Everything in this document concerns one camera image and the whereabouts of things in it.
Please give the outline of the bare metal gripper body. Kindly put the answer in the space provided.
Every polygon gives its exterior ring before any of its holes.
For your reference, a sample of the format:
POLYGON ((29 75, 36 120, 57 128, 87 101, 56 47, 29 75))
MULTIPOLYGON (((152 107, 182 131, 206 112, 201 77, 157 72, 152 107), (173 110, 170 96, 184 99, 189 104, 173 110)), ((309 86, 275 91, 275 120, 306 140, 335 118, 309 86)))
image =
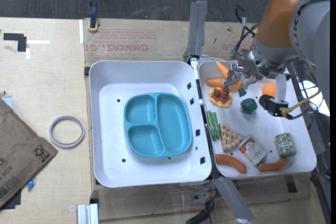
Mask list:
POLYGON ((234 69, 247 76, 266 78, 269 76, 266 64, 267 62, 258 52, 242 49, 236 54, 234 69))

